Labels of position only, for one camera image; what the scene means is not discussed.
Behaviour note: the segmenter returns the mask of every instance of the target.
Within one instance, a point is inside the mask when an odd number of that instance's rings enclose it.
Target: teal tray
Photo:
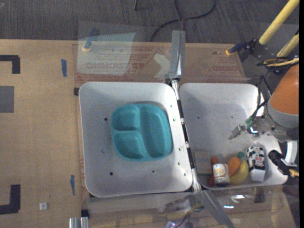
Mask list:
[[[172,151],[166,113],[152,104],[127,104],[111,115],[112,142],[117,154],[128,161],[155,161]]]

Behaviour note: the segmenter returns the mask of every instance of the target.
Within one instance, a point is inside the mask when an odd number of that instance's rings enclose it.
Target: banana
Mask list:
[[[230,177],[230,183],[232,185],[238,185],[244,181],[249,173],[249,166],[247,160],[242,160],[238,171]]]

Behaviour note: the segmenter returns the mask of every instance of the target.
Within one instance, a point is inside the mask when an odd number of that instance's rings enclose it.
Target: yellow bar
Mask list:
[[[272,38],[272,36],[274,36],[276,31],[280,28],[280,26],[284,23],[284,21],[288,18],[288,16],[298,6],[299,3],[300,0],[289,0],[286,3],[285,7],[281,10],[275,20],[271,23],[271,25],[259,39],[259,43],[261,45],[266,45],[268,43],[268,41]]]
[[[299,45],[300,33],[297,33],[292,39],[277,53],[277,57],[287,57],[292,50]]]

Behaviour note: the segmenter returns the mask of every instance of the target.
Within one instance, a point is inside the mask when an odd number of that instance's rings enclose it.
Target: dark floor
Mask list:
[[[0,0],[0,38],[78,40],[86,37],[94,25],[102,34],[123,31],[153,31],[163,23],[176,20],[176,9],[184,19],[187,42],[233,43],[259,38],[289,0]],[[186,19],[200,16],[199,19]],[[179,29],[173,22],[161,29],[153,41],[171,41],[170,32]],[[299,29],[299,6],[269,41],[267,55],[277,52]],[[148,41],[144,35],[139,40]],[[298,55],[296,47],[290,56]],[[266,76],[272,90],[284,75],[257,67],[251,55],[243,61],[249,78]],[[296,224],[299,226],[299,183],[289,180],[285,192]]]

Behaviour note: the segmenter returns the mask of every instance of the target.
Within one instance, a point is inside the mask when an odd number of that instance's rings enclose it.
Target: can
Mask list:
[[[218,186],[226,186],[230,184],[230,178],[228,174],[228,165],[217,163],[212,166],[214,183]]]

